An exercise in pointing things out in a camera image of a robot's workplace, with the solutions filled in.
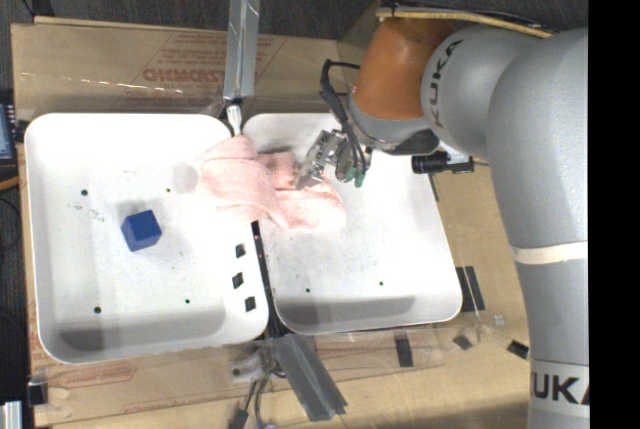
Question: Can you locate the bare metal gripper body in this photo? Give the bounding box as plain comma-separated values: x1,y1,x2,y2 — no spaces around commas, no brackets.
304,128,374,183

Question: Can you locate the pink cloth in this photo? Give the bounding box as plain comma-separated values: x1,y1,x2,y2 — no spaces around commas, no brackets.
196,134,348,232

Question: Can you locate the white plastic tray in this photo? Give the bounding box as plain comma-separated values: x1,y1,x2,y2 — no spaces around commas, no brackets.
23,112,272,365
241,111,464,337

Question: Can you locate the thin black and white rod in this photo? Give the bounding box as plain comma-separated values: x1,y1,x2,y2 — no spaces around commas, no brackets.
226,103,277,339

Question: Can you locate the blue cube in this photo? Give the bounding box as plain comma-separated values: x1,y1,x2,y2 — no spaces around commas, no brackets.
119,208,164,254

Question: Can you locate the brown cardboard board red print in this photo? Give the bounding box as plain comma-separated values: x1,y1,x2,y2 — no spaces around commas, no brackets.
9,15,532,429

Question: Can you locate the black cylinder on white bracket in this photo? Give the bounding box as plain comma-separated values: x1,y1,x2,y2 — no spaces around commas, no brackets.
411,149,476,176

